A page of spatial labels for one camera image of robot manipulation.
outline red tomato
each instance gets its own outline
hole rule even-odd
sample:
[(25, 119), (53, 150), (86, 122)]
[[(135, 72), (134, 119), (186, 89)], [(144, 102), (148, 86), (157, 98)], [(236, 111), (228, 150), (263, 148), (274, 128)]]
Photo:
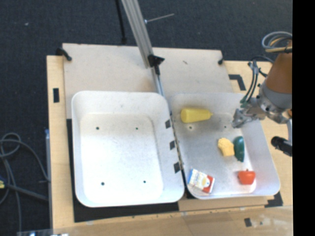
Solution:
[(255, 180), (256, 173), (255, 171), (245, 170), (245, 171), (239, 171), (237, 176), (241, 184), (252, 184)]

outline wooden table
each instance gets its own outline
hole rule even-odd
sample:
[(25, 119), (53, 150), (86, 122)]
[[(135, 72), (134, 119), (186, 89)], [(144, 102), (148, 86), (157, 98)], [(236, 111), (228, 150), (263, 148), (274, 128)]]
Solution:
[[(268, 143), (276, 169), (281, 181), (280, 194), (283, 207), (265, 208), (268, 201), (274, 197), (237, 198), (224, 200), (187, 200), (179, 201), (179, 212), (150, 214), (140, 216), (127, 216), (109, 219), (100, 219), (87, 222), (74, 222), (73, 199), (71, 189), (70, 164), (68, 153), (68, 137), (66, 127), (65, 91), (64, 91), (64, 57), (47, 56), (47, 82), (49, 101), (49, 131), (50, 131), (50, 160), (51, 160), (51, 197), (52, 197), (52, 227), (55, 233), (73, 233), (74, 235), (104, 235), (114, 233), (120, 235), (196, 235), (200, 228), (209, 230), (215, 220), (225, 222), (225, 228), (232, 228), (237, 223), (244, 226), (243, 217), (281, 216), (288, 227), (293, 225), (293, 194), (292, 194), (292, 158), (274, 149)], [(229, 75), (241, 75), (246, 87), (252, 79), (252, 72), (247, 66), (247, 61), (224, 61)], [(259, 62), (262, 71), (268, 73), (271, 63)], [(235, 92), (242, 91), (236, 80), (231, 80)], [(54, 92), (58, 89), (59, 101), (56, 104)], [(287, 138), (286, 125), (279, 125), (265, 119), (261, 122), (267, 141), (274, 136)], [(229, 221), (234, 217), (235, 223)]]

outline brown cylinder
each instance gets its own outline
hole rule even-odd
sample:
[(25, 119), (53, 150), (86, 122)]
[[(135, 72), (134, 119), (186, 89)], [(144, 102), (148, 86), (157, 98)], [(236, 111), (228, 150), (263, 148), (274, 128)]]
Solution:
[(292, 53), (277, 56), (267, 76), (266, 86), (275, 92), (292, 93)]

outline white tray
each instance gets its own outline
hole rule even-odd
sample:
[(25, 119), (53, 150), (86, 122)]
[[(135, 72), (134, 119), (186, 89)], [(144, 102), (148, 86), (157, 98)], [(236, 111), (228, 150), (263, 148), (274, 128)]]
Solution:
[[(191, 169), (215, 178), (211, 194), (188, 186), (198, 199), (272, 196), (279, 191), (280, 181), (260, 121), (247, 123), (239, 129), (231, 125), (242, 97), (237, 93), (185, 93), (170, 99), (186, 180)], [(183, 123), (180, 112), (186, 107), (206, 108), (213, 115), (209, 120)], [(218, 139), (225, 137), (233, 141), (237, 136), (244, 137), (244, 162), (235, 156), (223, 157), (218, 148)], [(239, 183), (237, 173), (246, 169), (256, 172), (253, 185)]]
[(81, 91), (72, 99), (75, 191), (87, 207), (178, 201), (184, 194), (166, 100)]

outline black floor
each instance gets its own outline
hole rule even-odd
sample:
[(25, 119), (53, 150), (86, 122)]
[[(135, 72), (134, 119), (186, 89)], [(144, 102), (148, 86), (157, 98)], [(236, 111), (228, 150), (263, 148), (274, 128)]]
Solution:
[[(226, 60), (264, 54), (261, 39), (292, 33), (293, 0), (139, 0), (154, 47), (222, 50)], [(127, 45), (135, 45), (126, 20)], [(46, 63), (62, 43), (121, 44), (115, 0), (0, 0), (0, 138), (15, 132), (46, 169)], [(8, 152), (12, 144), (5, 145)], [(16, 184), (47, 195), (36, 159), (21, 146), (7, 158)], [(6, 177), (0, 160), (0, 175)], [(0, 236), (19, 230), (16, 195), (0, 189)], [(20, 194), (22, 230), (50, 227), (45, 201)]]

